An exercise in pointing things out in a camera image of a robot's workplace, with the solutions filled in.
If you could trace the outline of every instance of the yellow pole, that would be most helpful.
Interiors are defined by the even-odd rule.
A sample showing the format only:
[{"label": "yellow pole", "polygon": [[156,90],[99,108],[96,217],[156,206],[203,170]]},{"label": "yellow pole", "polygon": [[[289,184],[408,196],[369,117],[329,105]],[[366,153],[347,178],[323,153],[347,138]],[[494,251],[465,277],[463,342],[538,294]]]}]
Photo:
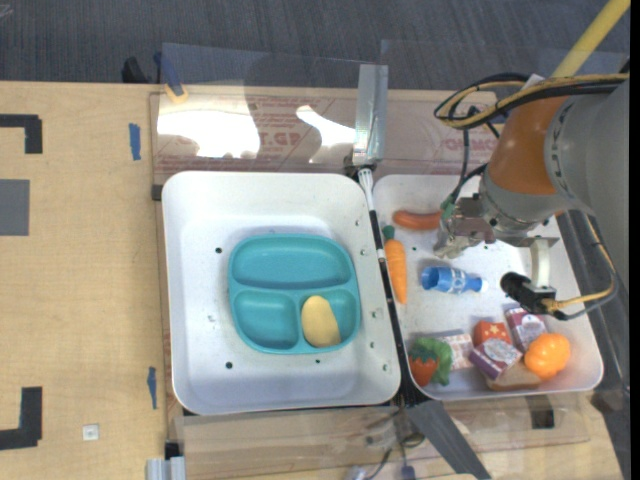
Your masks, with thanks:
[{"label": "yellow pole", "polygon": [[630,5],[631,0],[609,0],[551,76],[575,75]]}]

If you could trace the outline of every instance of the brown toy bread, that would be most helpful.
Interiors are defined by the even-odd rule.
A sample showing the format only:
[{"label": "brown toy bread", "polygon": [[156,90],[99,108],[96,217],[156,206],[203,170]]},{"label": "brown toy bread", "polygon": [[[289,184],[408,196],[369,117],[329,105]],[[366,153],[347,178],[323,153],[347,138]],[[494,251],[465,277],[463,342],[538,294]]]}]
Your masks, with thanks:
[{"label": "brown toy bread", "polygon": [[542,379],[529,370],[524,362],[518,361],[505,370],[496,380],[485,375],[487,386],[493,391],[518,391],[522,389],[536,389]]}]

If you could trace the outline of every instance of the blue plate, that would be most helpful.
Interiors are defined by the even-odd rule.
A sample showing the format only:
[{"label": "blue plate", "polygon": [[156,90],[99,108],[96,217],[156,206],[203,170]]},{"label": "blue plate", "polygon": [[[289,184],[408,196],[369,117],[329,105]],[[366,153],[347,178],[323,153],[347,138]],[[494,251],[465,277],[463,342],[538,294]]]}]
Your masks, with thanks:
[{"label": "blue plate", "polygon": [[[229,259],[229,298],[236,330],[261,352],[317,354],[344,347],[360,327],[360,295],[353,263],[334,240],[310,234],[257,235]],[[302,332],[305,301],[320,295],[338,321],[341,343],[317,348]]]}]

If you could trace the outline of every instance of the blue bottle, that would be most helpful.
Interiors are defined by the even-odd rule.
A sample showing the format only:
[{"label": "blue bottle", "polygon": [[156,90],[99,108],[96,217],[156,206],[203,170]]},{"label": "blue bottle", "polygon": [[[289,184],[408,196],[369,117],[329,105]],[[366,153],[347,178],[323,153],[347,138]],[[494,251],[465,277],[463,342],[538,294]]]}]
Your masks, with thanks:
[{"label": "blue bottle", "polygon": [[425,290],[445,293],[460,294],[467,290],[483,292],[487,289],[487,283],[482,278],[451,267],[427,267],[422,271],[420,280]]}]

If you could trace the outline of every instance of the table surface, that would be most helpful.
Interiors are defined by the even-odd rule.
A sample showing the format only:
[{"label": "table surface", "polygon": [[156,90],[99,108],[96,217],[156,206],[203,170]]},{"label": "table surface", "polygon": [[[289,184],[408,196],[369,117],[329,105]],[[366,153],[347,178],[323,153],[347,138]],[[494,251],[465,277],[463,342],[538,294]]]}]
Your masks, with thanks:
[{"label": "table surface", "polygon": [[[149,97],[155,85],[0,82],[3,114],[43,120],[43,154],[0,128],[0,178],[30,181],[28,237],[0,237],[0,430],[21,388],[43,389],[37,447],[0,451],[3,478],[144,478],[167,437]],[[140,159],[129,125],[140,127]],[[157,373],[157,406],[147,384]],[[621,478],[601,415],[580,396],[590,438],[479,454],[495,478]],[[98,440],[83,426],[98,424]],[[420,478],[450,475],[419,459]],[[343,478],[345,468],[266,478]],[[398,464],[378,478],[397,478]],[[453,478],[471,478],[458,475]]]}]

